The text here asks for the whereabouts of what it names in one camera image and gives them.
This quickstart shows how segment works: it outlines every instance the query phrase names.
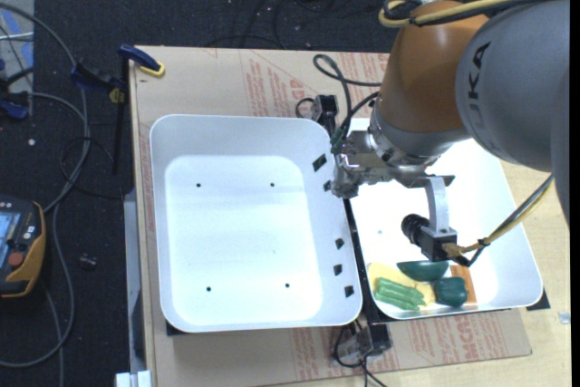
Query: green toy vegetable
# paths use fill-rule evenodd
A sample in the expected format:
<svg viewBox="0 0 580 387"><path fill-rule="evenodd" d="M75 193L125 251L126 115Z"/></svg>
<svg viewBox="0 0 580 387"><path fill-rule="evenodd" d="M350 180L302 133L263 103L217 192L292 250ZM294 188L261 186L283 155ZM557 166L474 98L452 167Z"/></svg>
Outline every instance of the green toy vegetable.
<svg viewBox="0 0 580 387"><path fill-rule="evenodd" d="M447 261L405 261L397 263L401 272L420 282L432 282L441 279L450 268Z"/></svg>
<svg viewBox="0 0 580 387"><path fill-rule="evenodd" d="M419 310L419 305L425 305L423 294L413 287L407 287L379 277L374 298L385 304L395 305L403 310Z"/></svg>
<svg viewBox="0 0 580 387"><path fill-rule="evenodd" d="M440 279L433 286L437 303L460 307L468 300L468 290L465 288L465 279L454 276Z"/></svg>

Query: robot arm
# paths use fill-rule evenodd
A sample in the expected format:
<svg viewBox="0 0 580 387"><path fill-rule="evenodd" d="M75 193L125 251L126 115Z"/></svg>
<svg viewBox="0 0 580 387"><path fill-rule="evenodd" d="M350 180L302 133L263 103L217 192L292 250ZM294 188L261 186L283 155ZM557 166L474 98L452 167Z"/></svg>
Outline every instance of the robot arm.
<svg viewBox="0 0 580 387"><path fill-rule="evenodd" d="M415 218L403 232L432 260L447 259L440 245L457 239L445 197L453 177L425 169L460 140L553 171L569 225L570 1L502 1L509 8L491 19L485 8L445 0L415 8L395 40L369 129L351 132L335 155L338 197L392 179L426 189L429 224ZM391 25L384 10L380 19Z"/></svg>

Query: yellow clamp pad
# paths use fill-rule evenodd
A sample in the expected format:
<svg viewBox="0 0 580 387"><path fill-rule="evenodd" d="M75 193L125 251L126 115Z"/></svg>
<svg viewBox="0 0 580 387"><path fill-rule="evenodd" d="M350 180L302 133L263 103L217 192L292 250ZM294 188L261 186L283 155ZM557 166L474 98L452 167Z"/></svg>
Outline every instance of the yellow clamp pad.
<svg viewBox="0 0 580 387"><path fill-rule="evenodd" d="M150 76L160 78L161 76L163 76L163 74L165 74L165 65L162 62L157 63L159 65L159 69L157 71L151 70L151 68L147 68L145 66L139 66L139 69L144 73L149 74Z"/></svg>

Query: table surface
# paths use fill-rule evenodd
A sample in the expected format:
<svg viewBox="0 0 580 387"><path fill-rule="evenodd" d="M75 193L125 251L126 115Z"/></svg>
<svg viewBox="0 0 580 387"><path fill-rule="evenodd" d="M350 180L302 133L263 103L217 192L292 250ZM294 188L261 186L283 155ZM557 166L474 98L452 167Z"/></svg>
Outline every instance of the table surface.
<svg viewBox="0 0 580 387"><path fill-rule="evenodd" d="M179 51L169 48L142 47L143 50L155 56L155 52L164 57L166 73L179 73ZM260 51L262 56L276 60L279 51ZM291 52L296 59L301 54L310 57L309 52ZM150 186L144 185L142 177L143 163L140 154L142 149L142 125L150 126L151 115L170 114L184 112L189 108L190 113L211 114L212 109L207 105L204 108L204 99L201 97L197 102L190 102L190 95L183 92L181 86L167 85L167 79L142 79L146 75L137 68L132 68L130 80L130 106L133 151L135 156L135 185L136 202L138 210L138 227L140 235L140 272L141 288L143 296L143 321L146 351L147 369L151 370L154 382L157 379L159 386L164 381L158 378L159 357L156 356L155 346L155 315L151 302L151 288L157 285L151 276L151 266L157 265L148 250L147 221L145 208L147 208L146 196ZM138 92L140 82L148 82L154 86L155 92ZM214 114L225 114L231 109L232 102L236 100L232 89L207 88L209 93L223 94L223 108L213 109ZM546 178L546 173L533 171L502 162L507 182L511 188L516 204L519 204ZM532 348L530 356L507 358L494 361L453 364L435 368L422 368L418 370L397 371L376 374L376 376L389 387L442 387L449 385L465 384L469 387L483 387L489 385L506 386L568 386L572 385L571 364L571 324L562 321L561 314L570 314L570 232L562 214L556 190L551 191L546 199L537 207L534 213L524 221L527 237L536 258L537 267L544 281L546 294L550 308L543 310L528 311L519 309L522 320L526 327L527 336ZM312 382L300 382L285 384L300 387L354 387L363 385L360 376L345 377L342 379L319 380Z"/></svg>

